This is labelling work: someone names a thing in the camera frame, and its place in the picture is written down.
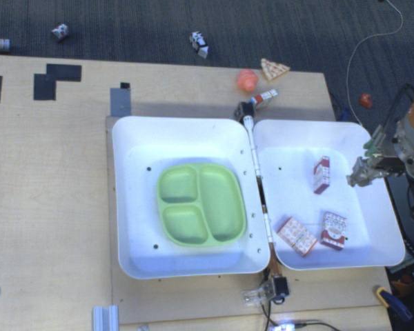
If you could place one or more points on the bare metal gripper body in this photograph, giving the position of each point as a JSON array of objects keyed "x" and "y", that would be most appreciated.
[{"x": 390, "y": 164}]

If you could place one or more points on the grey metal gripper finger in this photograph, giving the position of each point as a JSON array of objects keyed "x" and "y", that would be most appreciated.
[
  {"x": 361, "y": 164},
  {"x": 357, "y": 179}
]

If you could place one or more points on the tall red and white carton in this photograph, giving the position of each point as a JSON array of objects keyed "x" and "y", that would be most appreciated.
[{"x": 321, "y": 176}]

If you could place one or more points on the red carton with colourful print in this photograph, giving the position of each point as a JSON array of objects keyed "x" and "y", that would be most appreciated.
[{"x": 334, "y": 231}]

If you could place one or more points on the small red toy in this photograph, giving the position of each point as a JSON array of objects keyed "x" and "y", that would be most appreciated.
[{"x": 365, "y": 100}]

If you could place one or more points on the white plastic tray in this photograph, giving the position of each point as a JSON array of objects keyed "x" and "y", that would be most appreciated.
[
  {"x": 141, "y": 198},
  {"x": 290, "y": 191}
]

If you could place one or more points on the thin black and white rod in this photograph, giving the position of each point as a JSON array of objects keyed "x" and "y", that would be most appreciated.
[{"x": 254, "y": 150}]

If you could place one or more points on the red and white small carton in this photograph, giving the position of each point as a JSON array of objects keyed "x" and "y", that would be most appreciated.
[{"x": 265, "y": 98}]

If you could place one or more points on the toy pizza slice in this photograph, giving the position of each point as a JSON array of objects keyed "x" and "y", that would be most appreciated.
[{"x": 272, "y": 69}]

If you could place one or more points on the green divided plate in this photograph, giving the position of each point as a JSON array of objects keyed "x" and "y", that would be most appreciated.
[{"x": 221, "y": 198}]

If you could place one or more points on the black and white carton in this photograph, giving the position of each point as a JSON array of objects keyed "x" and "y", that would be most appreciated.
[{"x": 199, "y": 45}]

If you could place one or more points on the white and orange small carton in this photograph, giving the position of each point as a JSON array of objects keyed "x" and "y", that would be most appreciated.
[{"x": 60, "y": 32}]

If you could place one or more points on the small white can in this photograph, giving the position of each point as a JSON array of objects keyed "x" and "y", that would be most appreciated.
[{"x": 1, "y": 45}]

